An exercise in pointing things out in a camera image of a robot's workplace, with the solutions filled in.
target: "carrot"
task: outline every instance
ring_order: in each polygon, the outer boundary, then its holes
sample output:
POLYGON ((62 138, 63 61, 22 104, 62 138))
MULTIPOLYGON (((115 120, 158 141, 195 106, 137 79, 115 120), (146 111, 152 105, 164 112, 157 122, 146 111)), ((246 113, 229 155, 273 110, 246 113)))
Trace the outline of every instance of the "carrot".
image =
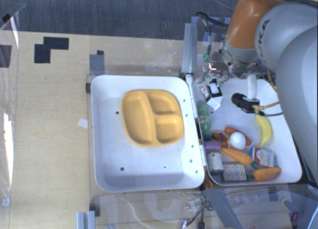
POLYGON ((281 170, 282 169, 279 167, 258 169, 253 173, 253 175, 256 181, 262 181, 279 173, 281 170))
POLYGON ((225 128, 225 133, 227 133, 228 135, 231 135, 235 132, 240 132, 241 134, 243 134, 245 136, 246 146, 250 146, 252 144, 252 141, 250 140, 250 138, 248 138, 247 135, 244 134, 242 131, 240 131, 236 128, 232 128, 232 127, 225 128))
POLYGON ((252 158, 243 152, 235 151, 229 148, 221 148, 221 151, 241 164, 249 165, 252 163, 252 158))

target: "yellow banana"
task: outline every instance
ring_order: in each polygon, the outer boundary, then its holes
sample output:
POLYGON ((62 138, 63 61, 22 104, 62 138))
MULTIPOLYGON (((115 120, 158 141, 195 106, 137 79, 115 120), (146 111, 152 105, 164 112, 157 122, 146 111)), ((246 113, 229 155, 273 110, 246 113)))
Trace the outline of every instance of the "yellow banana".
POLYGON ((261 130, 262 130, 262 140, 259 147, 263 147, 263 145, 268 142, 272 137, 272 126, 270 125, 267 118, 260 116, 258 114, 255 115, 255 119, 258 122, 261 130))

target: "white ball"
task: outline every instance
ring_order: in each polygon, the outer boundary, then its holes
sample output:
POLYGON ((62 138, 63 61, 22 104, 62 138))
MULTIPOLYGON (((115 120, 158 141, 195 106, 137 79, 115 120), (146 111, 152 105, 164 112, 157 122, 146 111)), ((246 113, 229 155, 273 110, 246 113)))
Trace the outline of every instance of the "white ball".
POLYGON ((230 136, 230 143, 233 148, 238 150, 244 150, 246 146, 245 136, 240 132, 235 132, 230 136))

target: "can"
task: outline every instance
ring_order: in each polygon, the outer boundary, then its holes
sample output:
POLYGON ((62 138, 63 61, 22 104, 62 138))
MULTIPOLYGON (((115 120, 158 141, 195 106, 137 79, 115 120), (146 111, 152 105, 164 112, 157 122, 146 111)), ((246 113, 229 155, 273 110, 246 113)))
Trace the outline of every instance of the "can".
POLYGON ((219 174, 224 171, 221 153, 211 152, 207 154, 207 162, 211 174, 219 174))

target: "white tray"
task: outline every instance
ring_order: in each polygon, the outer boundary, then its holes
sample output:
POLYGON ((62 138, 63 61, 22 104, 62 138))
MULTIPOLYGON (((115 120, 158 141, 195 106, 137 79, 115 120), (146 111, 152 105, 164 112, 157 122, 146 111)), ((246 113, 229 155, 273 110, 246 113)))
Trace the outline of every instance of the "white tray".
MULTIPOLYGON (((247 80, 230 79, 225 82, 221 91, 223 99, 221 107, 211 115, 211 131, 222 130, 225 127, 231 126, 241 130, 252 141, 251 146, 245 148, 245 152, 249 153, 252 146, 258 146, 261 139, 261 129, 257 124, 254 114, 245 113, 236 107, 231 97, 234 93, 247 94, 247 80)), ((257 81, 257 99, 260 100, 260 105, 267 105, 278 101, 276 92, 266 81, 259 79, 257 81)), ((264 110, 267 114, 281 112, 280 105, 264 110)), ((292 135, 288 128, 283 115, 268 117, 272 125, 273 135, 263 149, 268 149, 275 152, 275 163, 282 171, 277 177, 266 181, 250 181, 250 182, 222 182, 220 176, 211 176, 214 182, 222 186, 243 186, 243 185, 261 185, 261 184, 281 184, 294 183, 300 180, 302 176, 302 167, 296 152, 292 135)), ((225 154, 222 154, 223 162, 234 161, 225 154)))
POLYGON ((95 179, 106 192, 195 188, 204 169, 189 88, 176 77, 98 76, 91 83, 95 179), (184 135, 162 147, 139 147, 127 138, 121 99, 135 89, 163 89, 179 102, 184 135))

